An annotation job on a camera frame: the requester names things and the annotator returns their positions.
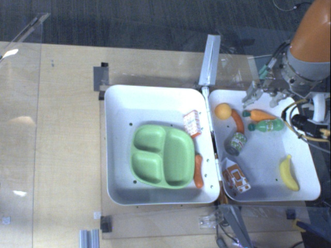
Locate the green divided plate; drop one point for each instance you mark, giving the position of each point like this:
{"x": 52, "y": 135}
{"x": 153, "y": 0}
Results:
{"x": 165, "y": 156}

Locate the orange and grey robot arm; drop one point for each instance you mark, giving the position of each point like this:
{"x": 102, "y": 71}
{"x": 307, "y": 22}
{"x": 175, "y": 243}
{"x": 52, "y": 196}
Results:
{"x": 312, "y": 32}

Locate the orange fruit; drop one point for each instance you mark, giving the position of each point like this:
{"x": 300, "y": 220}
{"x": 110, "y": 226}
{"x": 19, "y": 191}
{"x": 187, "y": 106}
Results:
{"x": 223, "y": 111}

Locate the yellow banana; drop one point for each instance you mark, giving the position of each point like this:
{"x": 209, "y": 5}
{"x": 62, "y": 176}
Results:
{"x": 288, "y": 176}

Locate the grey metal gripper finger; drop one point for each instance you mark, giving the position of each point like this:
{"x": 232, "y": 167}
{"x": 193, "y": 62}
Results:
{"x": 278, "y": 99}
{"x": 253, "y": 93}

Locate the green and white can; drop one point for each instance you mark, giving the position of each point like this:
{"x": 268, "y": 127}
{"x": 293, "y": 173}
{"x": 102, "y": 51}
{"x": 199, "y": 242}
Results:
{"x": 235, "y": 143}

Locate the large orange and white carton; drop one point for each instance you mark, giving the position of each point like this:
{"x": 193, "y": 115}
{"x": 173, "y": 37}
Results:
{"x": 235, "y": 178}

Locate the black cylinder on white bracket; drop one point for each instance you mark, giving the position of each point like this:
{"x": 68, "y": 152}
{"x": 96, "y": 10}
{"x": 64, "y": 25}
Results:
{"x": 306, "y": 124}

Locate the small orange and white carton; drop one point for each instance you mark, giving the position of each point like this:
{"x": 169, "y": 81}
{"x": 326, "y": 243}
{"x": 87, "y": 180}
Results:
{"x": 192, "y": 123}

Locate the green plastic bottle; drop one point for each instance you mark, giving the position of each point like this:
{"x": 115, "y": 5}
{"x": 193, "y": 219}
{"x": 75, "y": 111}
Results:
{"x": 269, "y": 125}

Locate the orange carrot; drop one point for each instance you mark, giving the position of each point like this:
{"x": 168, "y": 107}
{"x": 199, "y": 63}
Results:
{"x": 259, "y": 115}

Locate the white plastic tray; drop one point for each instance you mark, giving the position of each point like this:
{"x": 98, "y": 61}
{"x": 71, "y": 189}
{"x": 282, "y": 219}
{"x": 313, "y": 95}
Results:
{"x": 261, "y": 159}
{"x": 155, "y": 105}

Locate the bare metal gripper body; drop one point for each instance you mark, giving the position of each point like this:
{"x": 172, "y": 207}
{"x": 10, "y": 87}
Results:
{"x": 289, "y": 80}

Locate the orange sausage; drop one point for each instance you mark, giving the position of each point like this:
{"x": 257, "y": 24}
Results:
{"x": 239, "y": 121}
{"x": 198, "y": 170}

